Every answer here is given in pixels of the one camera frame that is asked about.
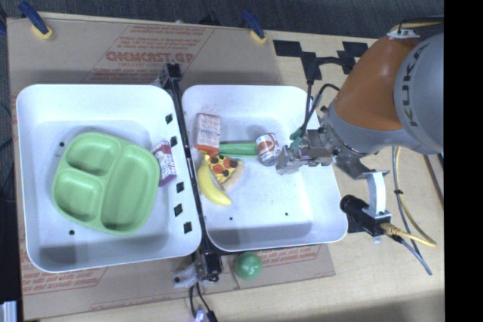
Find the banana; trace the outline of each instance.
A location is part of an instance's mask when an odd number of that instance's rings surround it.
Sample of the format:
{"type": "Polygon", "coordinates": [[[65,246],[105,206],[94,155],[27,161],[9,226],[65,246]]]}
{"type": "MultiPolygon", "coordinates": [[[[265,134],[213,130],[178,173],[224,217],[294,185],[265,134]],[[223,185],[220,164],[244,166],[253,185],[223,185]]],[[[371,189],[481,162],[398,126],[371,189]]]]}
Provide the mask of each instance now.
{"type": "Polygon", "coordinates": [[[210,167],[206,161],[198,168],[196,174],[198,175],[199,188],[202,194],[212,203],[219,205],[230,205],[232,201],[222,191],[218,189],[211,178],[210,167]]]}

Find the white and red can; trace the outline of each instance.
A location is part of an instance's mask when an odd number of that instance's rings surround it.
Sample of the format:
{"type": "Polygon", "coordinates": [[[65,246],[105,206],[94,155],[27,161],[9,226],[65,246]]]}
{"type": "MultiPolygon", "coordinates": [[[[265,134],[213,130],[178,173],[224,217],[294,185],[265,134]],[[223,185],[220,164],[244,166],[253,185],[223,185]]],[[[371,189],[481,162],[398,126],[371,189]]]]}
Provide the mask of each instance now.
{"type": "Polygon", "coordinates": [[[260,162],[266,167],[277,164],[278,157],[281,153],[275,133],[265,133],[257,138],[257,153],[260,162]]]}

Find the white tray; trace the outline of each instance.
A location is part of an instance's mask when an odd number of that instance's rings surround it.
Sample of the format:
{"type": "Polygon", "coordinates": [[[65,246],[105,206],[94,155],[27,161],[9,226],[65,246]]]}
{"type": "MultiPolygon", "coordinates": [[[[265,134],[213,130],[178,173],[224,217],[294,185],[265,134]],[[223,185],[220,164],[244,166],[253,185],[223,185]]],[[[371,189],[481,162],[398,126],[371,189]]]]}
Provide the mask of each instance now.
{"type": "MultiPolygon", "coordinates": [[[[255,141],[274,132],[289,144],[289,136],[302,123],[306,92],[291,86],[197,85],[182,97],[190,144],[194,145],[198,113],[217,115],[222,142],[255,141]]],[[[316,129],[315,116],[309,129],[316,129]]],[[[192,148],[196,165],[201,162],[192,148]]],[[[256,158],[244,159],[244,174],[221,207],[202,195],[208,237],[228,252],[292,247],[335,242],[347,232],[346,215],[339,207],[340,193],[330,167],[301,167],[279,175],[256,158]]]]}
{"type": "Polygon", "coordinates": [[[17,117],[26,248],[33,264],[44,271],[72,271],[185,256],[198,248],[202,231],[173,100],[164,90],[37,84],[18,96],[17,117]],[[177,178],[158,189],[148,220],[133,234],[111,235],[79,225],[52,204],[52,179],[63,150],[72,138],[89,130],[149,150],[161,140],[177,138],[172,147],[177,178]],[[183,182],[181,192],[179,182],[183,182]],[[176,216],[179,204],[183,211],[176,216]]]}

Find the green plate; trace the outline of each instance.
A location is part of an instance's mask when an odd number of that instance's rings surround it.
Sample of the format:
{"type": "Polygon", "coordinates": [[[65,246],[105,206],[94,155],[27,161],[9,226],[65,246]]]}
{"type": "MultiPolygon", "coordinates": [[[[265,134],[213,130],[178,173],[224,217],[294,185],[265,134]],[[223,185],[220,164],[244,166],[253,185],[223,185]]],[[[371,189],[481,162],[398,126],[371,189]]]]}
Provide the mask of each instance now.
{"type": "Polygon", "coordinates": [[[147,149],[116,136],[83,133],[63,153],[51,197],[60,213],[79,224],[129,234],[147,221],[159,175],[147,149]]]}

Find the table surface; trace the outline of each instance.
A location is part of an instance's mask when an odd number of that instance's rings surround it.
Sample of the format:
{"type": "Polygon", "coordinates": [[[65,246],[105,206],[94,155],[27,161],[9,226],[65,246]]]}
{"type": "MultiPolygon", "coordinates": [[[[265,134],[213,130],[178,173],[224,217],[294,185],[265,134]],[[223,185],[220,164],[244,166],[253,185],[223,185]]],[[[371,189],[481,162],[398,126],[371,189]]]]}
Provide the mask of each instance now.
{"type": "MultiPolygon", "coordinates": [[[[372,44],[374,40],[312,35],[289,32],[267,32],[269,41],[298,41],[304,51],[318,57],[334,56],[343,41],[372,44]]],[[[279,84],[306,89],[300,58],[273,57],[279,70],[279,84]]],[[[323,83],[341,85],[345,75],[340,67],[326,65],[321,70],[323,81],[316,81],[313,90],[323,83]]],[[[327,91],[321,104],[328,106],[334,94],[327,91]]],[[[377,170],[392,168],[391,149],[363,162],[377,170]]],[[[368,200],[364,181],[355,181],[335,168],[340,193],[368,200]]],[[[386,209],[392,213],[392,223],[403,228],[398,213],[392,173],[385,176],[386,209]]],[[[389,238],[375,244],[365,233],[348,234],[343,240],[329,244],[335,276],[289,284],[272,285],[235,293],[206,295],[205,300],[220,321],[319,321],[350,320],[430,322],[445,319],[445,246],[443,198],[430,172],[430,164],[420,154],[402,149],[399,162],[399,182],[405,202],[422,230],[437,243],[435,248],[419,245],[420,252],[432,270],[428,275],[417,259],[402,245],[389,238]]],[[[44,318],[56,321],[188,321],[192,320],[189,300],[177,299],[135,305],[111,310],[94,311],[70,316],[44,318]]]]}

